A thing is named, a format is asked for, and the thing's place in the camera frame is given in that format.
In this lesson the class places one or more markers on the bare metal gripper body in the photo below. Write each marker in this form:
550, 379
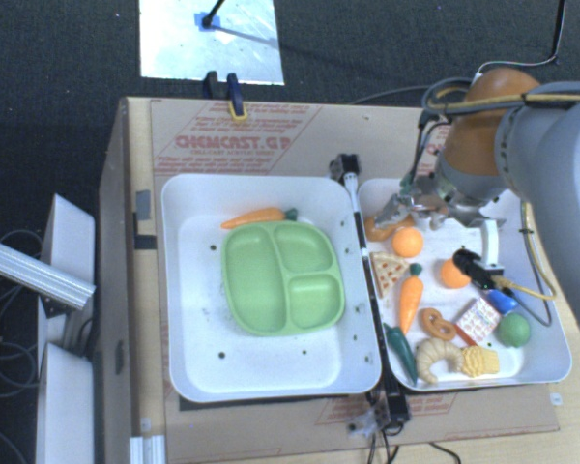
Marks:
432, 196

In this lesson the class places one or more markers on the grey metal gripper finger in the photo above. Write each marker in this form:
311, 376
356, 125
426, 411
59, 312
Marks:
437, 219
391, 213

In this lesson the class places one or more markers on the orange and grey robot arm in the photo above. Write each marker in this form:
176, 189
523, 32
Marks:
551, 162

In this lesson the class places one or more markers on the orange curved toy slice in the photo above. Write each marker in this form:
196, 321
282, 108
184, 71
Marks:
374, 234

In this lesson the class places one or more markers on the orange toy ball fruit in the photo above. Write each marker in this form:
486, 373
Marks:
408, 242
453, 276

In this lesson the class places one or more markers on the toy pizza slice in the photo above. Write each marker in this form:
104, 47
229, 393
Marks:
386, 271

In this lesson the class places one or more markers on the thin black and white rod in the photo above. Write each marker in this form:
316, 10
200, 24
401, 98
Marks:
367, 269

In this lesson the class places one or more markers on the orange carrot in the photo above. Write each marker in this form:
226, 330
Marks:
410, 298
256, 216

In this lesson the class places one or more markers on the blue toy bottle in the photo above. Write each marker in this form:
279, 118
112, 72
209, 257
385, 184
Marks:
501, 301

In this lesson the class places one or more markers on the brown toy pretzel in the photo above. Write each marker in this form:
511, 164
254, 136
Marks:
437, 324

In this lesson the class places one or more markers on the red and white carton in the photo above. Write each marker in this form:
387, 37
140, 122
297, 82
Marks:
478, 319

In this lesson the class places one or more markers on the green toy ball fruit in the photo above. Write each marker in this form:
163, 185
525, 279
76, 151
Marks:
512, 329

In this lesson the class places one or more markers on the beige toy croissant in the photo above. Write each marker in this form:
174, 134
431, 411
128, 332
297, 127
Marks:
435, 353

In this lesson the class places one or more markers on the green chili pepper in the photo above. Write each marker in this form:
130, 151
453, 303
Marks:
402, 353

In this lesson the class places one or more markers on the yellow toy fries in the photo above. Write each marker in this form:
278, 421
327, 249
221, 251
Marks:
481, 361

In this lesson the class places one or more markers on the green divided plate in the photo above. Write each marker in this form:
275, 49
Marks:
256, 278

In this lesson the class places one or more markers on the brown cardboard board red print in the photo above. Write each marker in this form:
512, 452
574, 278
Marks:
251, 138

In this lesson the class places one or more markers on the white plastic tray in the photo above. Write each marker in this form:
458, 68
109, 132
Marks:
527, 365
198, 278

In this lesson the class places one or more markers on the black cylinder on white bracket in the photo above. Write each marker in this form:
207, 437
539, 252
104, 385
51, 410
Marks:
473, 266

